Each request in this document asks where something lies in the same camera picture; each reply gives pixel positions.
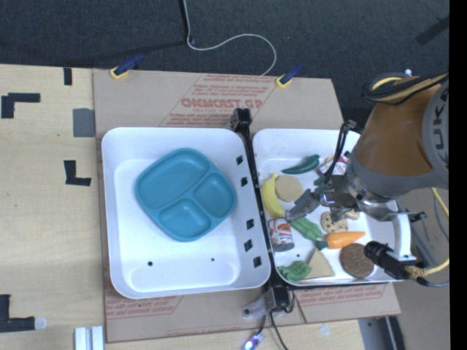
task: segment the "dark floor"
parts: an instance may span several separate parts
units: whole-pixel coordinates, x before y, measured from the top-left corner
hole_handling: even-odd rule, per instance
[[[271,48],[255,37],[197,52],[185,42],[180,0],[0,0],[0,63],[111,68],[147,53],[140,69],[262,74]],[[197,47],[243,33],[277,51],[269,72],[298,64],[331,78],[345,119],[364,124],[364,83],[410,69],[449,67],[449,0],[186,0]]]

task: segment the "white cable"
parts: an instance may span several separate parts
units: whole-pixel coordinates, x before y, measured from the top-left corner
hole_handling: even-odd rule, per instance
[[[276,59],[277,59],[276,49],[274,48],[274,45],[272,45],[272,43],[268,39],[266,39],[265,37],[263,37],[261,35],[257,35],[257,34],[240,34],[240,35],[233,36],[230,39],[227,39],[224,42],[222,42],[220,44],[217,44],[217,45],[215,45],[213,47],[207,47],[207,48],[194,47],[190,43],[191,27],[190,27],[190,18],[188,17],[187,2],[186,2],[186,0],[182,0],[182,2],[183,2],[183,8],[184,8],[184,11],[185,11],[185,18],[187,20],[187,31],[188,31],[187,32],[187,45],[189,46],[189,48],[191,48],[192,50],[198,50],[200,52],[201,51],[206,51],[206,50],[215,50],[215,49],[217,49],[219,47],[222,47],[224,44],[227,44],[227,43],[231,42],[232,40],[238,39],[238,38],[243,37],[243,36],[252,36],[252,37],[256,37],[256,38],[259,38],[259,39],[265,41],[271,47],[272,52],[274,54],[274,60],[272,61],[271,66],[265,72],[263,72],[262,75],[268,74],[274,68],[274,65],[276,64]]]

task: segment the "red and white can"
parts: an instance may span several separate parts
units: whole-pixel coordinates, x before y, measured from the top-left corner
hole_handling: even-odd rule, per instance
[[[292,229],[285,218],[269,220],[268,226],[272,249],[275,252],[286,252],[295,246],[292,238]]]

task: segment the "blue and yellow clamp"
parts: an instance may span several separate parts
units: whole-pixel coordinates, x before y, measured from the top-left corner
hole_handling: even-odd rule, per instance
[[[115,80],[122,79],[128,75],[128,70],[135,69],[143,60],[144,55],[142,53],[127,58],[119,66],[110,70],[110,75]]]
[[[276,86],[279,88],[286,88],[290,82],[292,82],[292,78],[300,74],[303,69],[305,69],[305,66],[303,65],[295,66],[288,73],[285,73],[276,79]]]

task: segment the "cardboard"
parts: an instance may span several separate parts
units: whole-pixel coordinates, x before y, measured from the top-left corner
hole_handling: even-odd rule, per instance
[[[130,300],[109,279],[101,139],[116,127],[223,127],[235,108],[252,112],[252,134],[264,128],[339,129],[342,116],[329,79],[296,78],[285,89],[273,77],[130,71],[121,79],[93,70],[104,261],[107,342],[253,329],[242,306],[262,289]],[[278,325],[400,313],[392,284],[325,287],[296,292],[296,309]]]

